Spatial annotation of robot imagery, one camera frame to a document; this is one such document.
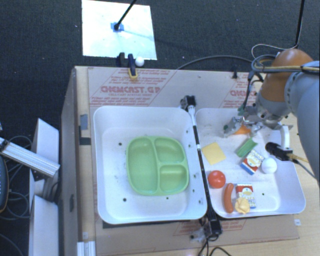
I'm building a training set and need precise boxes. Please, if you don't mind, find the black block with thin wires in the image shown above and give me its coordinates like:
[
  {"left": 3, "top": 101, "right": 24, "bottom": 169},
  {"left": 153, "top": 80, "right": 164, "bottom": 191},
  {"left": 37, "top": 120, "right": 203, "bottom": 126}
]
[
  {"left": 180, "top": 95, "right": 198, "bottom": 110},
  {"left": 202, "top": 218, "right": 223, "bottom": 238}
]

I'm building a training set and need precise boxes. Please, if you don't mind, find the yellow toy chicken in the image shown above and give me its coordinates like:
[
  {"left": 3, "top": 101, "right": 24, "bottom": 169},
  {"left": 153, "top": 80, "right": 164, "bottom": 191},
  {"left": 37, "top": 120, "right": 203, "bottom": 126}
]
[{"left": 234, "top": 197, "right": 251, "bottom": 215}]

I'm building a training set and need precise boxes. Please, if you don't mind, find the red white blue carton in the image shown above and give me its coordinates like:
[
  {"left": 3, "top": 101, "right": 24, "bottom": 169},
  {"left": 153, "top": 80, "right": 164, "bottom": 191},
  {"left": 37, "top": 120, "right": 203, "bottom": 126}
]
[
  {"left": 240, "top": 149, "right": 266, "bottom": 176},
  {"left": 235, "top": 183, "right": 258, "bottom": 209}
]

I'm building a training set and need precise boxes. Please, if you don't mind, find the orange carrot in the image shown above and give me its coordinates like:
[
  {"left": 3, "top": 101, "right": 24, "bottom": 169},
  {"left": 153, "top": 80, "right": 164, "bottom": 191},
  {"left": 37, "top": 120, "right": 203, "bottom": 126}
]
[{"left": 233, "top": 124, "right": 252, "bottom": 136}]

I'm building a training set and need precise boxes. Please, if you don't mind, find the yellow cheese slice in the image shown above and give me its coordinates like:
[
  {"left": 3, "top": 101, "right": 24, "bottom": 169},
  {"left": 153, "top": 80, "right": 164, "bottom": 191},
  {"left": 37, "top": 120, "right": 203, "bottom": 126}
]
[{"left": 201, "top": 141, "right": 227, "bottom": 166}]

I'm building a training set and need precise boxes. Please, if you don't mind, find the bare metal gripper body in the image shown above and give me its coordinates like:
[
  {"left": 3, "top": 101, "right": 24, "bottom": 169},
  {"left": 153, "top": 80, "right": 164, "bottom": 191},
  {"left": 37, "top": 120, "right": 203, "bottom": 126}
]
[{"left": 243, "top": 106, "right": 283, "bottom": 130}]

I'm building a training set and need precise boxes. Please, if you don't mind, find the green divided plate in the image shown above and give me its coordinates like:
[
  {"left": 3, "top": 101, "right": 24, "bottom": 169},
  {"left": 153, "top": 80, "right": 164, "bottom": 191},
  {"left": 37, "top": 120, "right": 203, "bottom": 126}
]
[{"left": 125, "top": 135, "right": 190, "bottom": 197}]

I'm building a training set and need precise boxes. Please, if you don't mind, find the orange sausage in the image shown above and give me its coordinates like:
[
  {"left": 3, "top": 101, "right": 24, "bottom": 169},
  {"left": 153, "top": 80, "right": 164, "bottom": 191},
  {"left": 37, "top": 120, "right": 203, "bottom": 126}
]
[{"left": 223, "top": 182, "right": 235, "bottom": 214}]

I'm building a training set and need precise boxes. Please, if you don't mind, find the black cylinder on white bracket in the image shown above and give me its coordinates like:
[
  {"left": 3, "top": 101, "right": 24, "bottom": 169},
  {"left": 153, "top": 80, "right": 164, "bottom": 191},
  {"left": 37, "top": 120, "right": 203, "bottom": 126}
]
[{"left": 265, "top": 124, "right": 294, "bottom": 161}]

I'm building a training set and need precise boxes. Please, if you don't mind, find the red tomato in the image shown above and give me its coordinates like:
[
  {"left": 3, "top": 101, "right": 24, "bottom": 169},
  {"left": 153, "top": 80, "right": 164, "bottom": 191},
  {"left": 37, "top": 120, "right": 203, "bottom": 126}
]
[{"left": 207, "top": 170, "right": 227, "bottom": 190}]

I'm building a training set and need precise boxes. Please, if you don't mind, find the brown cardboard board red print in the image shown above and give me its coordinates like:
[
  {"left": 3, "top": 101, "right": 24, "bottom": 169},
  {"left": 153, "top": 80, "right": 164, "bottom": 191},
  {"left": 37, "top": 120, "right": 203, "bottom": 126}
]
[{"left": 87, "top": 66, "right": 301, "bottom": 251}]

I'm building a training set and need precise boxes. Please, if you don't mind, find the white plastic tray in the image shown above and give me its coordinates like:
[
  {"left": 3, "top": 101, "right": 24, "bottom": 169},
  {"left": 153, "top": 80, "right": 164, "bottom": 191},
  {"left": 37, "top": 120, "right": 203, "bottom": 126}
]
[
  {"left": 92, "top": 105, "right": 209, "bottom": 225},
  {"left": 194, "top": 107, "right": 307, "bottom": 220}
]

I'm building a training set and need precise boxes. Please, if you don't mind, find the thin black and white rod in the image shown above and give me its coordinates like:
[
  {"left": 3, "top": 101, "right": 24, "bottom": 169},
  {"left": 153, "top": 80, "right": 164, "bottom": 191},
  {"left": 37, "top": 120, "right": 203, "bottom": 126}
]
[{"left": 187, "top": 105, "right": 216, "bottom": 223}]

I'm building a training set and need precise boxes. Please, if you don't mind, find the green rectangular block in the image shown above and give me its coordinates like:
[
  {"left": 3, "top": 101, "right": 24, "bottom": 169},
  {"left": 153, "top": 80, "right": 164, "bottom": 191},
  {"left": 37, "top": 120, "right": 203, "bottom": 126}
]
[{"left": 235, "top": 137, "right": 259, "bottom": 158}]

